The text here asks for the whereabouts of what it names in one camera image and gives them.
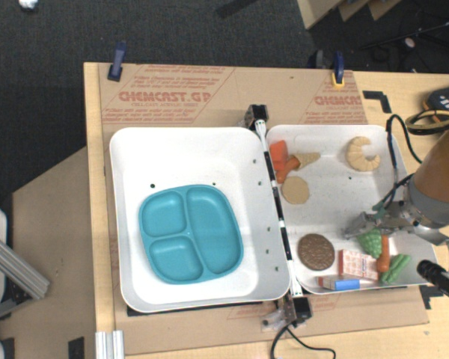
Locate red white blue carton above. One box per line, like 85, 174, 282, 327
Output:
315, 274, 376, 292

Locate black cylinder on white bracket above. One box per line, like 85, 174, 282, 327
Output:
413, 222, 449, 299

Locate orange sausage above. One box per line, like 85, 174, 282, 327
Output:
376, 234, 391, 274

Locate thin black and white rod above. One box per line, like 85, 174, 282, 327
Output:
254, 119, 304, 297

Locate white plastic tray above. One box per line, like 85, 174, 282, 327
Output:
265, 124, 441, 296
109, 126, 293, 314

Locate orange carrot chunk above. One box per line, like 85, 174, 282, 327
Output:
269, 140, 289, 172

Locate brown cardboard board red print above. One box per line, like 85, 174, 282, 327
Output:
97, 64, 431, 355

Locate beige cone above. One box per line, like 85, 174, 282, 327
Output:
291, 152, 322, 170

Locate black block with thin wires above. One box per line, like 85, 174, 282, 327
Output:
242, 104, 269, 129
279, 295, 314, 329

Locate blue divided plate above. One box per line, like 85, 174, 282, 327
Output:
138, 184, 245, 286

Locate brown round biscuit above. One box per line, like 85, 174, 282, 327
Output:
297, 233, 336, 271

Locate orange carrot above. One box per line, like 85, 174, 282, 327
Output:
275, 156, 301, 185

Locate green grapes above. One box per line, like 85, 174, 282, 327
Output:
355, 229, 383, 260

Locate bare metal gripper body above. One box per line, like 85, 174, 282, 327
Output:
373, 199, 422, 231

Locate green pea pods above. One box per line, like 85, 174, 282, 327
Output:
379, 253, 412, 286

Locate beige croissant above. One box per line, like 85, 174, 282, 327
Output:
345, 136, 381, 173

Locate red and white carton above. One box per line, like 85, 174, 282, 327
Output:
337, 248, 380, 281

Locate beige round biscuit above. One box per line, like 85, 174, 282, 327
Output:
281, 176, 311, 206

